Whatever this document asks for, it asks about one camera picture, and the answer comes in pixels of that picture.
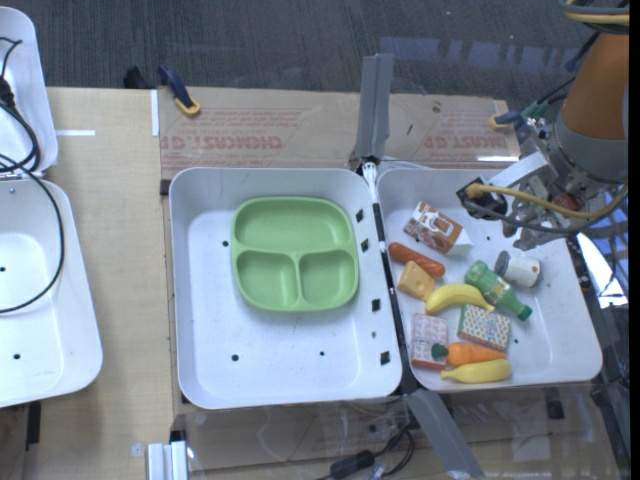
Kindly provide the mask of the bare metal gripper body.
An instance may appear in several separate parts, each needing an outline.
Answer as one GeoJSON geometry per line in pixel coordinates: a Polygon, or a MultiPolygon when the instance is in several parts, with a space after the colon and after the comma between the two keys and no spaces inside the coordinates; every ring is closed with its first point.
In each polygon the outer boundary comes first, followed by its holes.
{"type": "Polygon", "coordinates": [[[519,188],[544,200],[546,213],[602,218],[625,199],[625,125],[559,117],[524,145],[519,188]]]}

